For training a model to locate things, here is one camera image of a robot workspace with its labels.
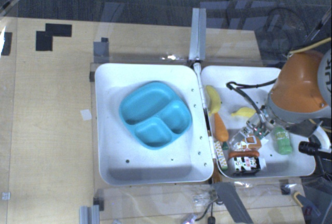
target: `blue plate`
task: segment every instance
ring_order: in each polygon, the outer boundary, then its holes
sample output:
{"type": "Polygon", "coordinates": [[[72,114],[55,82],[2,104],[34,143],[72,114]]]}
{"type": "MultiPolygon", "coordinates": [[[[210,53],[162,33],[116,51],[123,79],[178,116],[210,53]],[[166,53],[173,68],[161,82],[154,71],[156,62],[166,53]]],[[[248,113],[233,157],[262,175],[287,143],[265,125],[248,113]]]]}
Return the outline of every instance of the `blue plate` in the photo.
{"type": "Polygon", "coordinates": [[[172,143],[192,123],[185,103],[161,82],[148,83],[125,97],[119,114],[131,134],[149,149],[172,143]]]}

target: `wooden surface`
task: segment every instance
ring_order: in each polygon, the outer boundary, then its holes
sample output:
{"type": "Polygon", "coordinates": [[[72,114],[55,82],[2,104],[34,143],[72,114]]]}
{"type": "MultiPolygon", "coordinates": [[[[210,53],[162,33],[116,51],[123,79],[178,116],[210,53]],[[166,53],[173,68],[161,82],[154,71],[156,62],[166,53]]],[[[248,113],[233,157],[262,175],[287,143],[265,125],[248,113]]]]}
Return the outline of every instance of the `wooden surface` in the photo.
{"type": "MultiPolygon", "coordinates": [[[[92,126],[91,120],[83,120],[80,111],[91,111],[92,48],[93,41],[100,41],[101,37],[108,37],[110,50],[121,54],[160,55],[165,54],[166,48],[168,54],[187,55],[190,28],[18,20],[8,224],[78,223],[79,207],[92,205],[92,126]],[[53,52],[35,51],[36,31],[44,31],[45,23],[72,24],[72,37],[53,37],[53,52]]],[[[206,46],[213,55],[259,59],[253,33],[208,30],[206,46]]],[[[147,194],[154,196],[153,188],[145,188],[147,194]]],[[[160,215],[168,216],[153,215],[155,211],[149,212],[147,203],[149,196],[138,195],[134,201],[118,201],[123,211],[121,222],[179,223],[187,211],[201,210],[193,206],[192,197],[184,191],[179,196],[183,195],[187,201],[186,209],[183,214],[172,214],[174,197],[167,195],[167,188],[163,190],[164,194],[155,196],[160,199],[155,205],[159,206],[156,210],[160,215]],[[132,208],[129,215],[148,213],[150,217],[127,218],[128,205],[132,208]]],[[[117,191],[121,190],[110,188],[111,194],[117,191]]],[[[303,223],[301,209],[290,196],[282,196],[275,190],[262,191],[257,196],[241,188],[238,193],[255,223],[303,223]]],[[[215,215],[217,223],[232,223],[224,206],[216,208],[215,215]]],[[[112,222],[105,219],[101,223],[112,222]]]]}

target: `green bottle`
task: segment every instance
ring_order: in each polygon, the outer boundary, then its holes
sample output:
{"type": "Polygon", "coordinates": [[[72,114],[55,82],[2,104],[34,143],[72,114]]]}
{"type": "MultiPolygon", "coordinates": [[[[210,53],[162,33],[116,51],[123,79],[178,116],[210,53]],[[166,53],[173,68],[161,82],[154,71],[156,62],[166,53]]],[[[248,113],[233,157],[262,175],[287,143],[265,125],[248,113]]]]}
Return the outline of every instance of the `green bottle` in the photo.
{"type": "Polygon", "coordinates": [[[281,155],[287,155],[293,152],[291,143],[289,141],[289,133],[282,127],[273,129],[273,136],[278,144],[277,152],[281,155]]]}

